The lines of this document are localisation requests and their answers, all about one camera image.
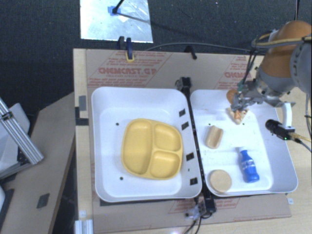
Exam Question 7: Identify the blue plastic bottle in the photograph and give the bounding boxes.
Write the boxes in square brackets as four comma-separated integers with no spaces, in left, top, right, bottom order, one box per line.
[238,146,260,183]

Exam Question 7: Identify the brown cardboard board red print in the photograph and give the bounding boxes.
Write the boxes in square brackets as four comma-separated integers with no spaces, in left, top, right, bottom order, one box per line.
[85,48,293,234]

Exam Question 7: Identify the toy pizza slice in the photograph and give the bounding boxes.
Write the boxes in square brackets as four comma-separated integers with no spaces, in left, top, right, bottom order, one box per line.
[228,107,250,125]

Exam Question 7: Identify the orange toy bread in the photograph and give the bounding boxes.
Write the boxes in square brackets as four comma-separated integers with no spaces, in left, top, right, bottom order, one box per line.
[226,89,238,105]

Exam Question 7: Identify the thin black rod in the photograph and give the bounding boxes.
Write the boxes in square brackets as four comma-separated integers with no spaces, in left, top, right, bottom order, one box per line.
[183,85,211,201]

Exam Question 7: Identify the white plastic tray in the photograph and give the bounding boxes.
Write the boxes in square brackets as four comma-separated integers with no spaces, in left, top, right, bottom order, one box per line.
[189,89,299,197]
[91,86,203,203]

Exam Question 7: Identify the yellow divided plate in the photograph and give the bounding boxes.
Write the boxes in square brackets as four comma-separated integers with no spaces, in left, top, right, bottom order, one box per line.
[120,117,184,181]

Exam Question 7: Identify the tan toy hot dog bun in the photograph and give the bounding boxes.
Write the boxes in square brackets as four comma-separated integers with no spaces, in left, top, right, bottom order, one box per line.
[204,125,224,149]

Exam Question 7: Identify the black cylinder on white bracket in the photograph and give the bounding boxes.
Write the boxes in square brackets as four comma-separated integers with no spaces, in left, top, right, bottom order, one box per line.
[265,102,297,141]

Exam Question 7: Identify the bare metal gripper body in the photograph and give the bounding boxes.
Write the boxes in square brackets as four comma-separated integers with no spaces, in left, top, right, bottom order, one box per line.
[237,80,272,106]

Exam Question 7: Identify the tan round biscuit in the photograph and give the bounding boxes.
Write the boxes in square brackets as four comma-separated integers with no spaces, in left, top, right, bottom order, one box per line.
[209,169,233,193]

